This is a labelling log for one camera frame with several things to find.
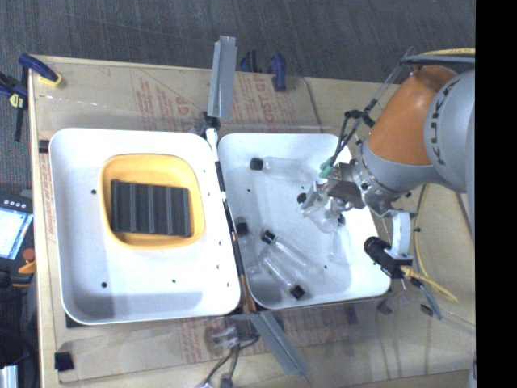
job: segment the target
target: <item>dark floor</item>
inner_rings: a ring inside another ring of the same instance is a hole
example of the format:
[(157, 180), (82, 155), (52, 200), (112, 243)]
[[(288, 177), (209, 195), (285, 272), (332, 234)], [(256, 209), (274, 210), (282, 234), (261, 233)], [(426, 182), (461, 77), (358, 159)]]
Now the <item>dark floor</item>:
[[(0, 71), (19, 78), (22, 52), (210, 68), (227, 35), (238, 60), (257, 49), (264, 70), (281, 52), (288, 74), (382, 82), (410, 46), (474, 48), (475, 22), (476, 0), (0, 0)], [(10, 193), (31, 187), (15, 115), (2, 97), (0, 191)], [(0, 328), (20, 334), (24, 298), (0, 290)], [(0, 354), (16, 361), (21, 345), (6, 338)]]

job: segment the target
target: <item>black cap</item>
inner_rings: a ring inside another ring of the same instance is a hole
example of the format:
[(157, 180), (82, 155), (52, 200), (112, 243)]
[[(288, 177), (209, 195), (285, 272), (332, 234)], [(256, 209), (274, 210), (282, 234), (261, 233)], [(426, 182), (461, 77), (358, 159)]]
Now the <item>black cap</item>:
[(261, 158), (252, 158), (250, 168), (253, 171), (261, 171), (264, 168), (264, 161)]
[(305, 295), (305, 291), (301, 288), (300, 285), (293, 285), (289, 289), (290, 294), (299, 301), (303, 295)]
[(298, 204), (305, 203), (305, 200), (307, 200), (307, 193), (301, 192), (298, 197), (296, 198), (296, 201), (298, 201)]
[(267, 244), (271, 244), (271, 243), (273, 243), (273, 240), (275, 240), (275, 237), (276, 236), (271, 231), (266, 230), (262, 233), (261, 239), (263, 242), (265, 242)]
[(235, 226), (235, 230), (237, 231), (237, 236), (242, 236), (244, 234), (248, 234), (250, 231), (248, 230), (248, 225), (243, 221), (238, 223)]

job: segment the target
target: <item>yellow cable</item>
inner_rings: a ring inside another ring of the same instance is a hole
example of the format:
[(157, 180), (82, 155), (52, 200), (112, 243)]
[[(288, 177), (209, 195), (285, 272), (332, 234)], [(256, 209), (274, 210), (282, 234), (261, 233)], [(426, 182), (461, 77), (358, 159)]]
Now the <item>yellow cable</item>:
[(448, 48), (444, 50), (431, 50), (430, 52), (424, 52), (422, 55), (475, 55), (476, 49), (474, 48)]
[(417, 272), (416, 270), (409, 268), (407, 266), (402, 266), (401, 270), (408, 277), (414, 277), (415, 279), (427, 282), (429, 285), (431, 285), (431, 287), (434, 290), (436, 290), (436, 292), (441, 294), (443, 297), (445, 297), (449, 301), (458, 302), (458, 298), (456, 296), (454, 296), (454, 294), (452, 294), (451, 292), (446, 290), (442, 285), (439, 285), (438, 283), (436, 283), (429, 277), (429, 273), (427, 273), (427, 270), (423, 264), (423, 260), (422, 260), (422, 256), (421, 256), (421, 252), (420, 252), (420, 237), (419, 237), (420, 234), (418, 234), (418, 232), (419, 232), (418, 227), (420, 224), (420, 214), (422, 213), (421, 210), (423, 207), (423, 202), (426, 199), (428, 188), (429, 188), (429, 184), (425, 184), (422, 187), (422, 196), (420, 197), (420, 202), (418, 203), (417, 216), (414, 219), (414, 231), (415, 231), (414, 251), (417, 256), (418, 265), (420, 267), (421, 272)]

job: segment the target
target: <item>screen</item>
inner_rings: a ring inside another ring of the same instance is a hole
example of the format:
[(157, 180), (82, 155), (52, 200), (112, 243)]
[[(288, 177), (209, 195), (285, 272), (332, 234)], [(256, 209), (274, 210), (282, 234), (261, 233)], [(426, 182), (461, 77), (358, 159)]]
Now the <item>screen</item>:
[(0, 257), (16, 259), (31, 222), (30, 213), (0, 208)]

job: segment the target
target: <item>clamp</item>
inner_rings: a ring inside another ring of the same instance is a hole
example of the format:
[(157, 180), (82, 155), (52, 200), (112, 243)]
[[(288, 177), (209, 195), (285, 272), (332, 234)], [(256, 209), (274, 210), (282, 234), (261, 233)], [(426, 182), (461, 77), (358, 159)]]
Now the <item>clamp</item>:
[(40, 81), (52, 86), (57, 86), (61, 81), (61, 76), (51, 70), (42, 61), (35, 57), (22, 53), (18, 62), (22, 65), (22, 77), (20, 80), (12, 76), (6, 76), (0, 72), (0, 95), (9, 98), (13, 108), (16, 108), (15, 141), (19, 142), (23, 126), (23, 113), (27, 109), (27, 79), (29, 69), (38, 73)]

